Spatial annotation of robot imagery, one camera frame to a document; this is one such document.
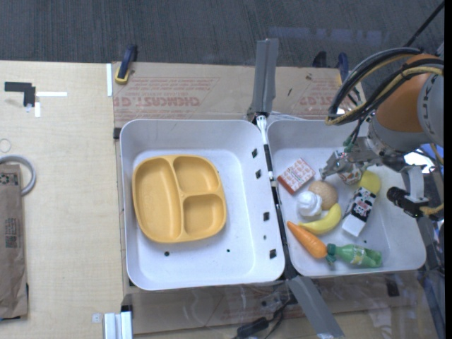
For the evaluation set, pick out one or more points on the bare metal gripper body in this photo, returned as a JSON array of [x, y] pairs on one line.
[[365, 154]]

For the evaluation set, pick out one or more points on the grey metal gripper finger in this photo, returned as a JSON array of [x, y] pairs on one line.
[[331, 162]]

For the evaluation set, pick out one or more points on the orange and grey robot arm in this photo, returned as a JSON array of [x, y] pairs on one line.
[[399, 111]]

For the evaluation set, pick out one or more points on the white and orange small can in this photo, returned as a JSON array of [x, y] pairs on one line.
[[349, 177]]

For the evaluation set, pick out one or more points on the yellow lemon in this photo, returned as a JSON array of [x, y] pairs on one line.
[[371, 182]]

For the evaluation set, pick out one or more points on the red and white carton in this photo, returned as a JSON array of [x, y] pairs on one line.
[[296, 176]]

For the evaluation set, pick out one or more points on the white cream swirl toy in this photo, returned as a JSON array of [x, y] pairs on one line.
[[309, 205]]

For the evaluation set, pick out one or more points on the black and white milk carton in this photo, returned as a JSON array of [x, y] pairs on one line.
[[362, 207]]

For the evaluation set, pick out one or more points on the yellow banana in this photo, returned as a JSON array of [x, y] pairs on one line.
[[326, 222]]

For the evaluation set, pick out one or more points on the orange carrot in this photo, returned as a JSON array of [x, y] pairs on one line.
[[307, 240]]

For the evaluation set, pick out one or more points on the white plastic tray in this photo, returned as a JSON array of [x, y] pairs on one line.
[[212, 260], [388, 238]]

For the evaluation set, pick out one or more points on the green plastic bottle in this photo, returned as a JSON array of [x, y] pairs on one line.
[[356, 255]]

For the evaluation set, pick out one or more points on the brown cardboard board red print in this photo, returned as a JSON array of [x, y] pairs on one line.
[[183, 94]]

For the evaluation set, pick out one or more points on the yellow divided plate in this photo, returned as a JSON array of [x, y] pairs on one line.
[[159, 196]]

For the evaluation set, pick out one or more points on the brown paper bag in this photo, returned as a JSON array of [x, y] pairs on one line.
[[12, 245]]

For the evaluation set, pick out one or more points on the black cylinder on white bracket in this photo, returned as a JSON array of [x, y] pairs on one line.
[[406, 200]]

